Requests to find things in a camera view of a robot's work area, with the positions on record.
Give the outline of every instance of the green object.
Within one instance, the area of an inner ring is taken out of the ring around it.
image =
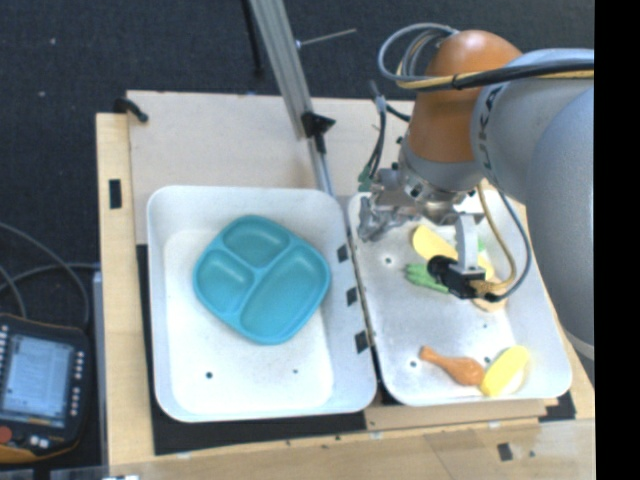
[[[371,189],[371,178],[369,177],[370,167],[368,165],[364,166],[362,172],[358,175],[358,192],[369,192]]]
[[[404,270],[407,281],[416,286],[424,286],[441,293],[449,293],[449,289],[436,281],[429,272],[427,266],[423,263],[409,263]]]

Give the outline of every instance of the black clip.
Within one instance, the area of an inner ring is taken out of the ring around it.
[[[478,272],[459,272],[453,268],[458,262],[446,256],[434,256],[427,264],[427,272],[440,284],[449,288],[449,292],[460,299],[475,299],[477,290],[471,281],[484,281],[484,270]]]
[[[322,154],[327,153],[327,147],[324,143],[324,134],[334,124],[336,124],[335,119],[320,116],[313,112],[305,112],[302,114],[302,126],[304,126],[304,133],[308,138],[314,138],[316,142],[316,150]]]
[[[131,112],[141,123],[146,123],[149,120],[149,116],[140,110],[140,107],[129,98],[116,98],[113,102],[113,111],[116,114],[126,114],[127,111]]]

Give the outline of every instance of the black wire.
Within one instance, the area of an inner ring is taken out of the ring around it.
[[[527,237],[527,232],[525,231],[524,227],[522,226],[522,223],[520,222],[520,219],[518,218],[518,215],[516,214],[516,212],[512,208],[512,206],[509,204],[509,201],[507,200],[507,197],[504,195],[504,193],[499,190],[498,194],[500,195],[500,198],[502,199],[502,202],[506,206],[506,208],[507,208],[507,210],[509,212],[509,215],[511,215],[511,218],[513,219],[513,222],[515,222],[516,226],[518,227],[518,231],[520,232],[520,236],[522,237],[522,240],[524,241],[524,246],[525,246],[525,251],[526,251],[526,260],[525,260],[524,269],[522,270],[522,274],[520,275],[518,280],[515,283],[513,283],[505,293],[503,293],[502,295],[496,295],[495,293],[487,293],[485,295],[485,299],[487,299],[490,302],[500,302],[501,300],[504,300],[507,297],[511,296],[520,287],[520,285],[524,281],[525,277],[529,273],[529,269],[531,268],[531,256],[532,256],[531,244],[529,243],[529,238]]]
[[[414,32],[418,32],[418,36],[415,37],[405,49],[405,53],[402,57],[402,74],[398,76],[396,73],[389,71],[385,66],[384,58],[386,52],[399,38]],[[391,34],[384,43],[382,43],[382,46],[378,51],[378,71],[380,71],[382,76],[385,78],[396,82],[420,80],[422,77],[414,76],[412,71],[416,67],[417,54],[422,52],[426,46],[431,46],[432,44],[456,33],[458,33],[458,30],[438,23],[415,23],[397,30]]]
[[[82,270],[99,270],[100,265],[98,263],[67,263],[69,268],[82,269]],[[10,281],[15,283],[19,283],[20,281],[24,281],[25,279],[29,279],[30,277],[35,277],[39,274],[44,274],[46,272],[50,272],[51,270],[61,270],[63,267],[61,265],[53,264],[53,265],[43,265],[41,267],[35,267],[25,272],[21,272],[18,275],[7,277],[5,276],[5,280],[7,281],[5,284],[0,285],[0,293],[5,291],[7,288],[10,288]]]
[[[533,78],[544,75],[556,75],[560,73],[592,69],[594,69],[594,61],[591,59],[554,61],[528,66],[508,66],[483,71],[482,73],[465,76],[461,79],[454,77],[451,82],[443,83],[442,85],[434,85],[433,87],[421,87],[416,90],[418,92],[434,92],[446,89],[471,89],[473,87],[483,87],[485,85],[510,82],[512,80],[520,80],[523,78]]]
[[[372,179],[376,171],[378,170],[378,167],[380,166],[380,160],[382,159],[384,135],[387,126],[387,103],[384,99],[384,96],[378,90],[378,86],[373,80],[369,81],[369,88],[371,90],[371,93],[373,94],[373,100],[378,109],[378,114],[380,115],[380,131],[378,132],[378,139],[376,140],[376,145],[373,148],[371,157],[367,162],[367,167],[369,167],[369,179]]]
[[[378,134],[378,140],[376,142],[376,147],[374,148],[372,160],[373,164],[371,165],[371,170],[369,171],[369,178],[373,178],[378,171],[378,167],[380,166],[380,160],[382,160],[382,148],[384,147],[384,135],[385,129],[387,126],[387,114],[386,112],[380,112],[380,133]]]
[[[20,294],[20,290],[18,290],[18,287],[15,284],[14,279],[11,278],[9,273],[2,266],[0,266],[0,276],[2,276],[6,281],[6,284],[3,285],[2,289],[11,288],[11,293],[13,294],[13,297],[16,299],[16,303],[18,304],[18,309],[20,310],[20,314],[22,315],[23,318],[28,320],[29,317],[27,315],[27,307],[24,303],[22,295]]]
[[[84,321],[83,321],[82,328],[85,331],[88,330],[89,321],[91,319],[91,306],[89,303],[89,295],[87,294],[87,290],[84,287],[84,284],[82,283],[82,280],[78,277],[78,275],[73,270],[71,270],[69,265],[64,260],[62,260],[56,253],[54,253],[46,245],[38,242],[35,238],[31,237],[27,233],[24,233],[23,231],[20,231],[19,229],[14,228],[9,224],[5,224],[4,222],[0,222],[0,229],[4,229],[5,231],[8,231],[22,238],[23,240],[29,242],[31,245],[35,246],[37,249],[44,252],[49,257],[51,257],[60,266],[60,268],[63,269],[69,275],[71,280],[76,284],[78,290],[80,291],[80,295],[82,296],[82,300],[84,302],[84,308],[85,308]]]
[[[393,108],[391,105],[389,105],[387,103],[387,112],[389,112],[389,114],[393,114],[394,116],[396,116],[398,119],[402,119],[403,121],[406,121],[407,123],[409,121],[411,121],[411,116],[407,115],[407,114],[403,114],[402,112],[400,112],[399,110],[396,110],[395,108]]]

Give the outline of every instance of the yellow object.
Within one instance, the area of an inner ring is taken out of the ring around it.
[[[427,226],[420,225],[417,227],[411,237],[411,243],[415,251],[427,261],[438,255],[458,260],[458,252],[455,247],[436,232],[431,231]],[[495,269],[493,265],[484,257],[478,256],[478,265],[487,271],[486,279],[491,279],[494,276]]]
[[[522,345],[505,350],[485,373],[480,391],[487,396],[502,394],[529,361],[529,351]]]
[[[491,279],[488,279],[487,281],[495,285],[498,285],[502,282],[500,279],[498,279],[495,276],[492,277]],[[496,290],[493,293],[495,293],[496,295],[502,295],[504,292],[505,290],[502,289],[502,290]],[[475,299],[472,299],[471,302],[473,302],[473,304],[476,307],[482,309],[483,311],[486,311],[487,313],[493,313],[494,311],[505,308],[508,300],[509,299],[506,298],[506,299],[500,299],[496,302],[489,302],[487,299],[476,297]]]
[[[487,200],[484,197],[484,190],[482,189],[482,185],[478,184],[477,189],[478,189],[478,197],[480,198],[480,203],[482,204],[482,209],[484,210],[484,215],[487,218],[489,227],[491,228],[491,231],[493,231],[493,234],[495,235],[496,240],[500,244],[500,247],[502,247],[502,251],[504,252],[504,255],[507,257],[507,261],[509,262],[509,269],[510,269],[509,277],[505,281],[501,281],[500,283],[497,283],[497,284],[487,282],[487,281],[481,281],[481,280],[469,282],[471,287],[475,288],[479,295],[485,295],[490,292],[495,293],[504,288],[508,288],[509,285],[513,283],[513,281],[516,278],[516,260],[513,259],[513,255],[509,251],[507,244],[502,238],[502,235],[498,230],[498,226],[496,226],[496,223],[494,222],[493,217],[491,217],[491,212],[489,211],[489,205],[487,205]]]

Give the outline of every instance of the white tray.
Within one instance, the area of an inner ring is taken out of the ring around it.
[[[311,243],[327,260],[331,285],[320,308],[291,340],[255,344],[218,320],[196,298],[192,270],[230,222],[261,215]],[[246,420],[356,412],[376,391],[344,214],[310,189],[169,186],[147,207],[155,392],[171,417],[185,422]]]
[[[426,266],[426,261],[411,245],[412,230],[424,224],[455,246],[454,227],[436,227],[423,219],[391,229],[379,242],[363,243],[356,230],[362,195],[353,197],[349,204],[354,261],[365,294],[382,381],[394,398],[413,406],[496,399],[485,397],[476,387],[457,384],[438,366],[421,361],[418,353],[423,345],[445,356],[472,357],[483,366],[504,349],[524,345],[531,357],[523,383],[517,391],[499,399],[555,398],[569,389],[571,365],[535,262],[506,307],[492,313],[469,300],[414,286],[404,278],[405,265]],[[489,190],[486,198],[521,271],[525,248],[518,230],[498,194]],[[459,209],[482,211],[477,196],[467,198]],[[506,279],[508,263],[486,219],[479,225],[478,235],[486,244],[486,254],[496,274]]]

